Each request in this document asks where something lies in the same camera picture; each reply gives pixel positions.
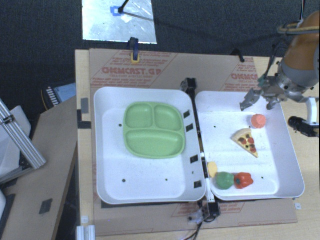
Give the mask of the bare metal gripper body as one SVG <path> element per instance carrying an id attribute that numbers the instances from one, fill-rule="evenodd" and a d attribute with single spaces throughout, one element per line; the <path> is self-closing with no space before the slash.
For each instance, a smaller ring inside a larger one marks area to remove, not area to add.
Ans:
<path id="1" fill-rule="evenodd" d="M 275 76 L 261 77 L 262 96 L 269 103 L 280 103 L 292 100 L 297 103 L 305 103 L 308 98 L 304 96 L 307 91 L 306 87 L 302 87 L 284 74 L 276 74 Z"/>

